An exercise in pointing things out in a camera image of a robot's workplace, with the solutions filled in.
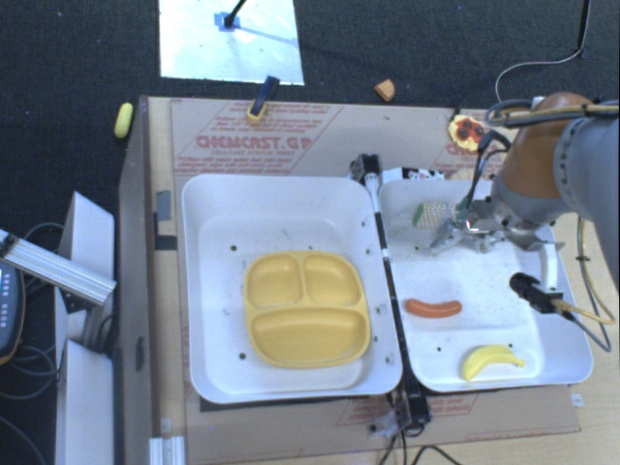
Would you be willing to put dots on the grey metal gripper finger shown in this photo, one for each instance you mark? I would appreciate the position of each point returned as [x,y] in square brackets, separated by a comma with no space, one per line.
[445,238]
[484,246]

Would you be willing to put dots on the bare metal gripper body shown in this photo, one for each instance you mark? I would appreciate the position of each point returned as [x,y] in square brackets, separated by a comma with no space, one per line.
[489,221]

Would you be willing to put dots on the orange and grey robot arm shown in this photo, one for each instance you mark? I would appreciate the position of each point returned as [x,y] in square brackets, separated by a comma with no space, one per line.
[533,163]

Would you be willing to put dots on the white plastic tray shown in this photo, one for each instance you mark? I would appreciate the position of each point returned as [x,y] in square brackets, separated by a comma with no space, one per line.
[223,279]
[489,269]

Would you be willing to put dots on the yellow corn cob green end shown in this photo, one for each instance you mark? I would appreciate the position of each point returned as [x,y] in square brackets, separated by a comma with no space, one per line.
[433,215]

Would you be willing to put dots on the thin black and white rod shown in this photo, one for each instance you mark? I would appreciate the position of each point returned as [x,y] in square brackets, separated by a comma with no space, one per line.
[387,259]

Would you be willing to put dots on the orange sausage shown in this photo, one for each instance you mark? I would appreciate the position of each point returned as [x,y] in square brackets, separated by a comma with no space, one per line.
[432,308]

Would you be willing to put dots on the yellow pizza slice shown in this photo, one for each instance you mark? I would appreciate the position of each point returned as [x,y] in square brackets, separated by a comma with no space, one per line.
[465,131]

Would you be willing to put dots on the yellow banana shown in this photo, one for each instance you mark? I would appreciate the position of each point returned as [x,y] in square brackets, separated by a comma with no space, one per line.
[484,359]

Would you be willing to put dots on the orange waffle biscuit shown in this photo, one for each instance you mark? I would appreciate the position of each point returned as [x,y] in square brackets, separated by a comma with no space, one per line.
[385,90]

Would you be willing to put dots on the yellow divided plate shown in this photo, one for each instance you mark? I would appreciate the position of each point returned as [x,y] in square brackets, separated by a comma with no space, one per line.
[305,327]

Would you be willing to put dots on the brown cardboard board red print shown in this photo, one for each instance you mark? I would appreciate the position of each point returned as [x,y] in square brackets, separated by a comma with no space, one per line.
[310,133]

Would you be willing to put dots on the yellow oblong toy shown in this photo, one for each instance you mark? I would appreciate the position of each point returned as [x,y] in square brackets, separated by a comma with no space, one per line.
[123,120]

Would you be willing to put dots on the black cylinder on white bracket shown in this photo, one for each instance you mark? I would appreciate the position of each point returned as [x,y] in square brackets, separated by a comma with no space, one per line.
[530,291]

